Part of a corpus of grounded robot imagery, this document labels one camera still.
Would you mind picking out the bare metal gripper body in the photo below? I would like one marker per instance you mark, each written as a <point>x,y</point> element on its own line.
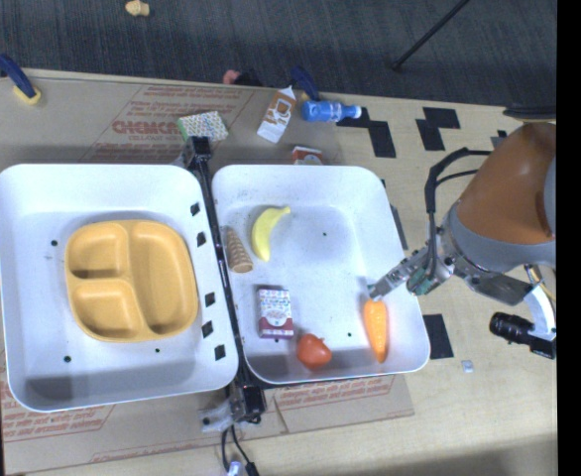
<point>499,285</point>

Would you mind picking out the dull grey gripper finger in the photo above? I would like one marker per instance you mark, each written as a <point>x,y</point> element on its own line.
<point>398,270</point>
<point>381,288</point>

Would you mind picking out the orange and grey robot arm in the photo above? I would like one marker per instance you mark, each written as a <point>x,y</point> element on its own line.
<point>508,191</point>

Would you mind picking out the orange carrot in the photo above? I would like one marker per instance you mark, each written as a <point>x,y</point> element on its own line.
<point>376,325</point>

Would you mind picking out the white plastic tray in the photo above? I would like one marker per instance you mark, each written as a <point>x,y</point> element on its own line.
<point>28,275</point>
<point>330,266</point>

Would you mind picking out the red toy pepper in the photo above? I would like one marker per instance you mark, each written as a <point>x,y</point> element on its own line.
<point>313,351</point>

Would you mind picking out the red and white small carton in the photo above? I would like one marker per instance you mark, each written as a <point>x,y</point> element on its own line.
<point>274,313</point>

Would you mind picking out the yellow banana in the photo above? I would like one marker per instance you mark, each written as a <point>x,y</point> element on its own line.
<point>261,233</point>

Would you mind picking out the tan waffle cone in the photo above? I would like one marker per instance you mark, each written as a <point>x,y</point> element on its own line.
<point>238,253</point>

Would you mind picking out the small orange carton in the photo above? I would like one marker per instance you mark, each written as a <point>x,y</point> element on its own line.
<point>306,155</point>

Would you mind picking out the thin black rod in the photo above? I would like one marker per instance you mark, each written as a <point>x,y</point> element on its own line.
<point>222,271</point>

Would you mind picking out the blue bottle white cap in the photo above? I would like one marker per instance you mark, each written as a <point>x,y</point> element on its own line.
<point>322,111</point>

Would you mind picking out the orange and white milk carton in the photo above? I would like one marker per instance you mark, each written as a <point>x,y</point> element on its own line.
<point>276,114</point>

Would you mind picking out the green and white box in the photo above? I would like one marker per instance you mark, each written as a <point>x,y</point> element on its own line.
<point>202,126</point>

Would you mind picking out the orange divided plate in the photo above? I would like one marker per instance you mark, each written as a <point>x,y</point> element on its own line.
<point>132,275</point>

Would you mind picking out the brown cardboard board red print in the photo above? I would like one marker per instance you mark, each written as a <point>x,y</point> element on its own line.
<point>87,117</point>

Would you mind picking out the yellow toy biscuit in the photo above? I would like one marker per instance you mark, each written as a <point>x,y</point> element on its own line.
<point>137,8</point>

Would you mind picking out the black cylinder on white bracket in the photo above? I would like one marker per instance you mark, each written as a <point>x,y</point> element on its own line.
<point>518,329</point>

